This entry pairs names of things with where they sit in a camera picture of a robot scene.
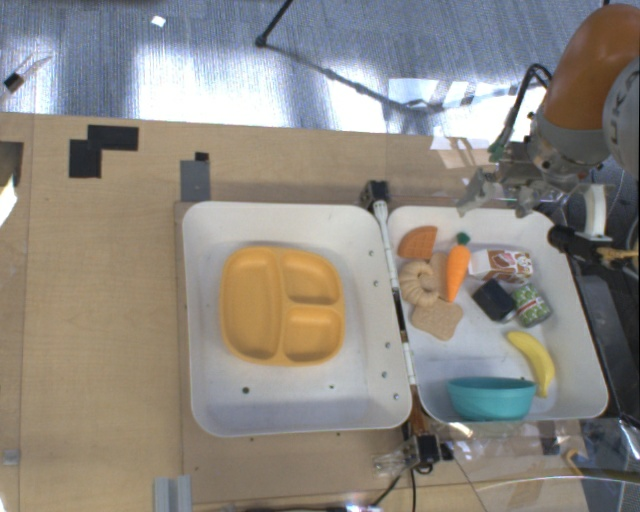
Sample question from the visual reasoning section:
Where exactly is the black cylinder on white bracket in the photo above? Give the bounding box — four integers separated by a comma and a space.
546, 183, 614, 262

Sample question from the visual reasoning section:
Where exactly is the teal bowl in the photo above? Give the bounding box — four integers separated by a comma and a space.
445, 376, 538, 423

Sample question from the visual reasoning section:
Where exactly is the beige biscuit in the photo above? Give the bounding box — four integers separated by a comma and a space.
410, 299, 465, 343
428, 251, 451, 297

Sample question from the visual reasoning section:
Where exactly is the green and white can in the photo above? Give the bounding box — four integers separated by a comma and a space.
510, 283, 554, 329

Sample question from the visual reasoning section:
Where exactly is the brown and white carton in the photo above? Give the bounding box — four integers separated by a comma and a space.
466, 247, 534, 287

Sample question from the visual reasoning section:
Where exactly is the thin black and white rod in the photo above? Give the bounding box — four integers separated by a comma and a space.
372, 199, 418, 387

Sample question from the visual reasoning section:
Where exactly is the orange divided plate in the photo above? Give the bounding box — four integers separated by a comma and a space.
218, 245, 347, 368

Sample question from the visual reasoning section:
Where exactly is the orange waffle slice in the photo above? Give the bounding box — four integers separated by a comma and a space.
396, 225, 440, 262

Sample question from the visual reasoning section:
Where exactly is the black block with wires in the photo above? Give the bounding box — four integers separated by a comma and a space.
416, 433, 442, 470
363, 180, 392, 206

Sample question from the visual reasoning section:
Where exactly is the yellow banana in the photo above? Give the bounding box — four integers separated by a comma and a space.
505, 330, 557, 399

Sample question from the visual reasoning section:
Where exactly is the black can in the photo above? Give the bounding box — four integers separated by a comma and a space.
471, 278, 517, 323

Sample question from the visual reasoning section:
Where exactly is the beige doughnut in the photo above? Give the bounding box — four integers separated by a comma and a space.
398, 259, 442, 308

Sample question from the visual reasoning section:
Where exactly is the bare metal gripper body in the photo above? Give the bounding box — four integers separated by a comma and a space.
491, 141, 586, 195

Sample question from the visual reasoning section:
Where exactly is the white plastic tray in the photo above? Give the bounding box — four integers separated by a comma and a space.
387, 204, 610, 424
181, 201, 414, 439

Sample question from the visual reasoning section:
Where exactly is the orange carrot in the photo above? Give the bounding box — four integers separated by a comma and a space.
444, 231, 473, 304

